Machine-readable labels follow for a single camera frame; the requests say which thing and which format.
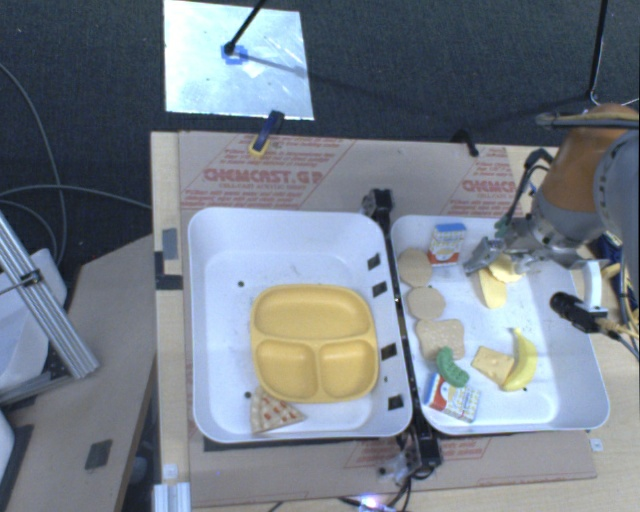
yellow divided plate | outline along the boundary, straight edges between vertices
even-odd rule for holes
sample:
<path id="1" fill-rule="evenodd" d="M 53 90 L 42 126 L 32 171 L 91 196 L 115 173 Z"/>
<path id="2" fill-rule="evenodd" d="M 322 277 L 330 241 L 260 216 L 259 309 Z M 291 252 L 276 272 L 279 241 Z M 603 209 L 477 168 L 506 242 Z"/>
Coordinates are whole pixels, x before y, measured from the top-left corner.
<path id="1" fill-rule="evenodd" d="M 359 398 L 378 378 L 378 343 L 369 306 L 330 285 L 274 286 L 251 309 L 251 353 L 258 380 L 281 400 Z"/>

green pickle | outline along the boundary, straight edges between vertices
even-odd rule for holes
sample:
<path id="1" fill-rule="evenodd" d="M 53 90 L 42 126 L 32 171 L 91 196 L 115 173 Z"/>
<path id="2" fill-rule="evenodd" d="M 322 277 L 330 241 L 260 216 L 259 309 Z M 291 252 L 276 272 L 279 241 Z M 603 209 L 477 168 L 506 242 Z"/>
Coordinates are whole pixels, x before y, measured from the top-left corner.
<path id="1" fill-rule="evenodd" d="M 451 347 L 442 347 L 436 356 L 436 364 L 442 378 L 456 388 L 463 388 L 469 382 L 469 374 L 453 362 Z"/>

reflective metal sheet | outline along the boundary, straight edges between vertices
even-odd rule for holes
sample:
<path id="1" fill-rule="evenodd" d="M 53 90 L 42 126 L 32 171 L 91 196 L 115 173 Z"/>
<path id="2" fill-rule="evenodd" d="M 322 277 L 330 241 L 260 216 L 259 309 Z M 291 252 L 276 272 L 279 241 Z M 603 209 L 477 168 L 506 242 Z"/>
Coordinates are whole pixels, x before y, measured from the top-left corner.
<path id="1" fill-rule="evenodd" d="M 313 120 L 300 14 L 262 9 L 233 56 L 222 47 L 247 7 L 165 0 L 165 85 L 169 112 Z"/>

cardboard sheet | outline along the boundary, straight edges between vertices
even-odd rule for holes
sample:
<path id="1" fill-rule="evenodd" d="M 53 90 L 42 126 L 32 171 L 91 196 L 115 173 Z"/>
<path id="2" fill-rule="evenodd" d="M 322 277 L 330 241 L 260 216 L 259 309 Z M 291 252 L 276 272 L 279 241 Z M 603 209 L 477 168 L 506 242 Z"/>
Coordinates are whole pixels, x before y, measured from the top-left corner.
<path id="1" fill-rule="evenodd" d="M 182 261 L 188 287 L 186 226 L 208 206 L 357 211 L 372 188 L 390 188 L 392 218 L 406 214 L 499 217 L 515 182 L 504 147 L 274 137 L 261 160 L 249 134 L 182 133 Z M 192 418 L 189 290 L 184 290 L 189 460 L 194 508 L 240 503 L 395 493 L 378 468 L 398 453 L 394 439 L 285 444 L 207 442 Z M 594 478 L 585 432 L 545 432 L 441 441 L 444 463 L 416 490 Z"/>

blue clip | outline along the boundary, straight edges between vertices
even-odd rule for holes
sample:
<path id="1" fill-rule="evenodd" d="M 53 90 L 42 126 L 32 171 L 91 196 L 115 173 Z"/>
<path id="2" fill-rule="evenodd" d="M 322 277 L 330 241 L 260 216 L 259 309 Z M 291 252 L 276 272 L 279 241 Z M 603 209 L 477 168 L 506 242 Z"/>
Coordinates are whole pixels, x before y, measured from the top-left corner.
<path id="1" fill-rule="evenodd" d="M 284 121 L 284 114 L 277 110 L 272 110 L 262 125 L 260 133 L 253 138 L 249 145 L 249 153 L 251 155 L 260 158 L 265 154 L 269 147 L 269 135 L 278 133 L 280 126 L 282 126 L 282 121 Z"/>
<path id="2" fill-rule="evenodd" d="M 232 55 L 224 53 L 224 46 L 225 45 L 222 45 L 220 47 L 220 53 L 227 64 L 237 65 L 249 60 L 249 53 L 244 46 L 237 44 Z"/>

